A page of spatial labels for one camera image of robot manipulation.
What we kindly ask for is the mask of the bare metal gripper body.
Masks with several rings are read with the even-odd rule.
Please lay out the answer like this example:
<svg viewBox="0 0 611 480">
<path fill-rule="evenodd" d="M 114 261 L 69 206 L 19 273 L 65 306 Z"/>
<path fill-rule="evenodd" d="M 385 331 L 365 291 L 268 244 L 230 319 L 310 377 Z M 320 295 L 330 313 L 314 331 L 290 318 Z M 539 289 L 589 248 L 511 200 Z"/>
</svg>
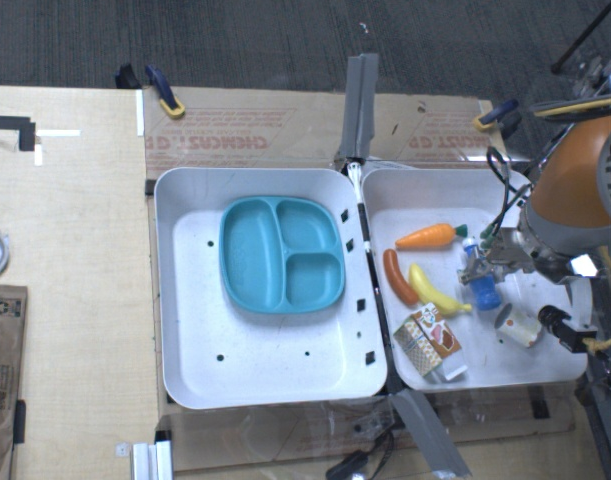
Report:
<svg viewBox="0 0 611 480">
<path fill-rule="evenodd" d="M 538 273 L 553 284 L 598 277 L 598 264 L 589 253 L 572 256 L 558 252 L 531 231 L 519 228 L 502 228 L 484 257 L 496 282 L 519 272 Z"/>
</svg>

